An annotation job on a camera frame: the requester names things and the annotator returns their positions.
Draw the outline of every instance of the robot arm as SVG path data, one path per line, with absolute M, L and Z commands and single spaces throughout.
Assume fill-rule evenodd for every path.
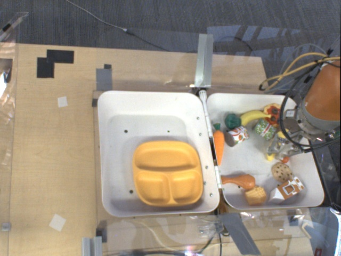
M 300 144 L 303 138 L 311 141 L 339 139 L 340 129 L 340 61 L 326 62 L 316 75 L 308 93 L 294 110 L 285 110 L 287 93 L 281 107 L 280 126 L 267 150 L 268 157 L 281 160 L 312 150 Z M 324 142 L 323 147 L 332 142 Z

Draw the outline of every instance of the yellow cable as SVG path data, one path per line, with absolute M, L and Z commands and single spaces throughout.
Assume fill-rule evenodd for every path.
M 291 69 L 291 67 L 301 58 L 303 57 L 306 57 L 306 56 L 309 56 L 309 55 L 317 55 L 317 56 L 321 56 L 321 57 L 326 57 L 325 54 L 323 53 L 318 53 L 318 52 L 310 52 L 310 53 L 305 53 L 305 54 L 302 54 L 300 55 L 299 57 L 297 57 L 294 61 L 292 61 L 292 63 L 287 67 L 287 69 L 280 75 L 276 75 L 276 76 L 273 76 L 271 78 L 267 78 L 265 79 L 264 81 L 262 81 L 261 83 L 261 87 L 264 85 L 264 83 L 268 82 L 268 81 L 271 81 L 273 79 L 277 79 L 272 85 L 268 86 L 267 88 L 265 88 L 264 90 L 267 91 L 271 88 L 273 88 L 275 85 L 277 85 L 284 77 L 286 76 L 289 76 L 291 74 L 294 74 L 304 68 L 307 68 L 309 66 L 313 66 L 317 63 L 322 63 L 322 62 L 325 62 L 325 61 L 339 61 L 340 60 L 340 57 L 326 57 L 326 58 L 323 58 L 323 59 L 320 59 L 318 61 L 314 61 L 314 62 L 310 62 L 310 63 L 307 63 L 303 66 L 300 66 L 298 68 L 295 68 L 294 70 L 292 71 L 289 71 Z
M 315 55 L 315 56 L 320 56 L 320 57 L 325 57 L 325 56 L 326 56 L 325 54 L 320 53 L 320 52 L 309 52 L 309 53 L 304 53 L 304 54 L 298 56 L 295 60 L 293 60 L 293 61 L 291 62 L 291 64 L 287 67 L 287 69 L 286 69 L 282 74 L 278 75 L 277 81 L 274 82 L 272 85 L 268 86 L 268 87 L 266 88 L 266 90 L 270 90 L 270 89 L 273 88 L 275 85 L 277 85 L 277 84 L 283 79 L 283 77 L 285 77 L 285 74 L 291 69 L 291 67 L 292 67 L 298 60 L 300 60 L 301 58 L 304 58 L 304 57 L 307 57 L 307 56 L 313 56 L 313 55 Z

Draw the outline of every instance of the black square marker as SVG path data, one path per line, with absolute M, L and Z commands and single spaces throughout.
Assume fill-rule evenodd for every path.
M 47 50 L 47 62 L 74 63 L 74 51 L 68 50 Z
M 37 78 L 54 78 L 54 63 L 47 58 L 37 58 Z

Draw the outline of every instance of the toy banana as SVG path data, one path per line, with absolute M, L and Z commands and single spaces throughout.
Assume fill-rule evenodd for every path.
M 250 121 L 253 121 L 254 119 L 264 118 L 264 117 L 271 117 L 271 115 L 267 115 L 259 110 L 252 110 L 252 111 L 246 112 L 245 114 L 242 114 L 240 116 L 241 125 L 246 126 Z

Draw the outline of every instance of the yellow plate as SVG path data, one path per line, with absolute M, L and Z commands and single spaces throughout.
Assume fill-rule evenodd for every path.
M 181 141 L 150 141 L 133 157 L 139 198 L 151 206 L 184 206 L 199 200 L 203 190 L 197 151 Z

